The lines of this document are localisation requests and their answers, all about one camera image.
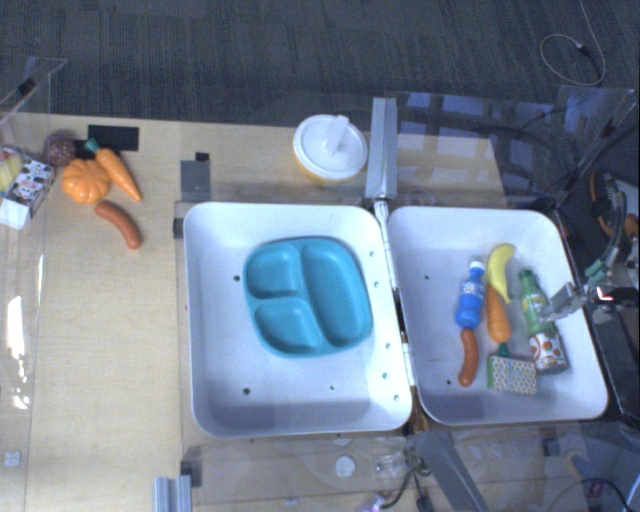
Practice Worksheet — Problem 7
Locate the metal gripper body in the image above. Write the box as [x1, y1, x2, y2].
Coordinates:
[579, 281, 620, 314]

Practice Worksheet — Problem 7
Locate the orange carrot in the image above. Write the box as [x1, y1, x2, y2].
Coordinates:
[83, 138, 144, 203]
[485, 283, 513, 357]

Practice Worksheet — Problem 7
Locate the white plastic tray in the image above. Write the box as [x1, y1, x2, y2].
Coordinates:
[182, 201, 414, 440]
[387, 205, 610, 427]

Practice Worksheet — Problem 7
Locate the blue divided plate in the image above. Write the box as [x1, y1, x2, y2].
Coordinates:
[242, 237, 375, 358]

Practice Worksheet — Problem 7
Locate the brown sausage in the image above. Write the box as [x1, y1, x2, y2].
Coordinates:
[457, 327, 480, 388]
[94, 200, 144, 251]

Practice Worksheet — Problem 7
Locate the cow print carton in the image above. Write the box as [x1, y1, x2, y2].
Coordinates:
[0, 154, 55, 231]

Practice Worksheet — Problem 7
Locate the green and yellow carton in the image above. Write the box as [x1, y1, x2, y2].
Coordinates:
[486, 353, 539, 397]

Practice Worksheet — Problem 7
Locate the green bottle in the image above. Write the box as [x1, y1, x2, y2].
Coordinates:
[517, 268, 556, 337]

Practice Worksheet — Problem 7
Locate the yellow cup with white lid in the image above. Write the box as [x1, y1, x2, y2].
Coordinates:
[292, 113, 370, 188]

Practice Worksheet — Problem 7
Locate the orange pumpkin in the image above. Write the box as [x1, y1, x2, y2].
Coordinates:
[61, 158, 112, 205]

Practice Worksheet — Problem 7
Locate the white and orange can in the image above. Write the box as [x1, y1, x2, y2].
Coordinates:
[528, 330, 570, 375]

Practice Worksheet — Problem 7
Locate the yellow corn cob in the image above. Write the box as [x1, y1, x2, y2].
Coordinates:
[0, 147, 25, 194]

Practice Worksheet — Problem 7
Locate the blue bottle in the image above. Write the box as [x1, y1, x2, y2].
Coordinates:
[453, 259, 487, 330]

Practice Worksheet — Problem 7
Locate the yellow banana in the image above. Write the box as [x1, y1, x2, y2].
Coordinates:
[485, 243, 517, 305]

